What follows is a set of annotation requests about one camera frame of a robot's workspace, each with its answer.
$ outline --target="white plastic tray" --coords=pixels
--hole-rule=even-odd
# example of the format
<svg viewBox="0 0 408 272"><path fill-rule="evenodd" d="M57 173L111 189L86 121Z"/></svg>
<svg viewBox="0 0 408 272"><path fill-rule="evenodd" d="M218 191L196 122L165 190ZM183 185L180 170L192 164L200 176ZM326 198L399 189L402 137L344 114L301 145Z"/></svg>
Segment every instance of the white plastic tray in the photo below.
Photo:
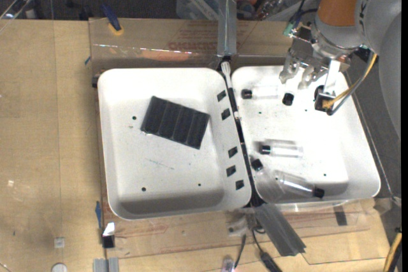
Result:
<svg viewBox="0 0 408 272"><path fill-rule="evenodd" d="M108 201L124 219L245 206L251 186L222 76L207 68L111 69L98 80ZM210 114L199 150L140 130L152 96ZM223 120L221 113L231 115ZM229 157L228 150L237 148ZM227 176L226 170L235 166ZM244 186L237 189L237 184Z"/></svg>
<svg viewBox="0 0 408 272"><path fill-rule="evenodd" d="M326 191L322 199L285 197L280 203L312 203L315 201L347 201L375 196L380 179L368 141L353 100L329 117L314 109L314 90L325 77L307 90L297 90L302 72L283 86L279 81L282 66L244 67L236 70L232 83L236 95L242 129L250 158L260 159L270 170L304 177ZM274 85L275 99L242 99L242 89ZM348 88L339 74L337 94ZM285 92L295 94L292 106L282 103ZM279 158L259 153L259 143L266 140L291 140L303 147L302 159ZM270 198L264 185L255 186L266 201Z"/></svg>

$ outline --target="wooden tabletop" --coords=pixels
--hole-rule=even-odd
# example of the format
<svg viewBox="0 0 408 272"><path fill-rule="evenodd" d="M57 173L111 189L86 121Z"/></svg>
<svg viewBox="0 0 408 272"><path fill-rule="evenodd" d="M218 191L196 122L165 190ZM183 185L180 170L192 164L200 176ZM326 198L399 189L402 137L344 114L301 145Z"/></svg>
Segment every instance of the wooden tabletop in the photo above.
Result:
<svg viewBox="0 0 408 272"><path fill-rule="evenodd" d="M69 272L92 271L93 260L106 252L95 213L103 180L88 22L16 20L0 44L0 263L11 272L50 271L58 262ZM283 272L382 271L389 244L373 205L360 203L356 218L364 223L354 222L357 231L303 237L303 255L279 257L267 241L262 247ZM211 222L198 232L208 228ZM64 238L62 248L55 248L56 238ZM238 251L230 245L135 255L120 259L119 267L220 271L223 258ZM236 271L267 271L253 244L245 246Z"/></svg>

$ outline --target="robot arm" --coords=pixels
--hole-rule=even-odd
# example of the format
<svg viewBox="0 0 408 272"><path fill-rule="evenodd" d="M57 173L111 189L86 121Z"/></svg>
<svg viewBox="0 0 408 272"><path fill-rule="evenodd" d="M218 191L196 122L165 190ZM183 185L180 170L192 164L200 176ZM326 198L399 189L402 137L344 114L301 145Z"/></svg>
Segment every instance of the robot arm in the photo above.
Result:
<svg viewBox="0 0 408 272"><path fill-rule="evenodd" d="M316 109L328 111L322 101L335 99L337 74L350 65L349 56L365 46L379 56L382 93L400 136L400 58L402 0L321 0L310 29L301 27L280 80L285 83L304 68L299 89L327 74L318 90Z"/></svg>

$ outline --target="black cap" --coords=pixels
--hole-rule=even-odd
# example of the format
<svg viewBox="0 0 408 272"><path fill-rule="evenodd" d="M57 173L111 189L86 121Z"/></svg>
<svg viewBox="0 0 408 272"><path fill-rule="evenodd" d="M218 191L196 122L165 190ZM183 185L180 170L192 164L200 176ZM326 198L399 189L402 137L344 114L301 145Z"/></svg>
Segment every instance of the black cap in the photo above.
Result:
<svg viewBox="0 0 408 272"><path fill-rule="evenodd" d="M270 146L269 145L262 145L261 146L261 154L270 154Z"/></svg>
<svg viewBox="0 0 408 272"><path fill-rule="evenodd" d="M255 171L259 171L263 169L263 164L261 160L256 159L251 162L251 166L255 169Z"/></svg>
<svg viewBox="0 0 408 272"><path fill-rule="evenodd" d="M313 196L316 196L316 197L318 197L318 198L323 198L323 196L324 196L324 189L321 189L321 188L315 188L314 190L313 190Z"/></svg>
<svg viewBox="0 0 408 272"><path fill-rule="evenodd" d="M244 89L241 91L242 99L248 100L252 99L252 91L248 89Z"/></svg>
<svg viewBox="0 0 408 272"><path fill-rule="evenodd" d="M285 106L291 106L294 98L295 96L292 93L285 93L285 95L283 96L282 103Z"/></svg>

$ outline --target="white sticker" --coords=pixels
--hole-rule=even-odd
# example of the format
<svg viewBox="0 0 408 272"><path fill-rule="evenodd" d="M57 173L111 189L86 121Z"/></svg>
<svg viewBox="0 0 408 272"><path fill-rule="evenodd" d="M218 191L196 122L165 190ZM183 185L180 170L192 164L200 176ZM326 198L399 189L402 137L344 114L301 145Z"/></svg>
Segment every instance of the white sticker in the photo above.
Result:
<svg viewBox="0 0 408 272"><path fill-rule="evenodd" d="M218 20L218 14L204 0L190 0L209 20Z"/></svg>

